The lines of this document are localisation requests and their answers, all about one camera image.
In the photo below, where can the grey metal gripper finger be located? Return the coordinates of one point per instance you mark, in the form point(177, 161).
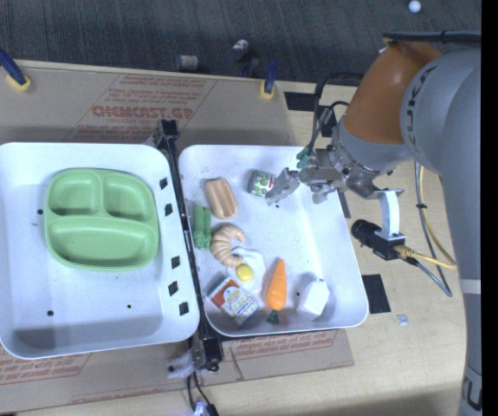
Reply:
point(323, 194)
point(284, 185)

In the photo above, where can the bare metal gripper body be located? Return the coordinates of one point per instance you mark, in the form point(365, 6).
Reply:
point(339, 173)

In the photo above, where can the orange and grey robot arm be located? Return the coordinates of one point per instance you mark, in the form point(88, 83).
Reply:
point(443, 115)

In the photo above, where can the green and white can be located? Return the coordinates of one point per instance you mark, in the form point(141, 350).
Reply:
point(260, 183)

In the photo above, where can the white plastic tray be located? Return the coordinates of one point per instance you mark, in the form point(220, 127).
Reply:
point(88, 310)
point(309, 241)

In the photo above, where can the tan hot dog bun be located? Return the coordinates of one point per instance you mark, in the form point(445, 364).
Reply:
point(221, 198)

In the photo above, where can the beige croissant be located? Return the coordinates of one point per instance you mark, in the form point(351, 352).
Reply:
point(222, 243)

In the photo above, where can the green asparagus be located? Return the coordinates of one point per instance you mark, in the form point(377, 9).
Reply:
point(202, 228)

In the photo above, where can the white and yellow fried egg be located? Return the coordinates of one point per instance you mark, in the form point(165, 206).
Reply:
point(246, 273)

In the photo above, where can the orange carrot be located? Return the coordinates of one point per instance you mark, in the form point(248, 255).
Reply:
point(277, 288)

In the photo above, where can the white milk carton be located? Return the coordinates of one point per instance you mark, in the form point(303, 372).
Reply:
point(314, 297)

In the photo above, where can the thin black rod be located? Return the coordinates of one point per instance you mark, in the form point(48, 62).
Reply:
point(186, 236)

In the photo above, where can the orange and white carton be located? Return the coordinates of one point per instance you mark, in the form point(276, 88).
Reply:
point(233, 300)

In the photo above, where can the small dark bottle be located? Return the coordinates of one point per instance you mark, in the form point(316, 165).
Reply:
point(240, 49)

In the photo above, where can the small white square piece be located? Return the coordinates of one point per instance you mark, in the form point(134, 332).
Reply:
point(402, 319)

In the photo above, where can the small grey can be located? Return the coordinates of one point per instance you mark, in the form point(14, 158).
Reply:
point(186, 62)

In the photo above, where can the white ball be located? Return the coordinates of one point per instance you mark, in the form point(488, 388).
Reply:
point(414, 6)

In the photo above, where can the green divided plate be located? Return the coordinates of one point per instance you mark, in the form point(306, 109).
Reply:
point(101, 232)

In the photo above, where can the brown cardboard board red print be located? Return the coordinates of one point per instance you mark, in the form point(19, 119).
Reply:
point(79, 102)

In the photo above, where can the black cylinder on white bracket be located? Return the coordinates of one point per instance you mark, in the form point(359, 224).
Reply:
point(376, 237)

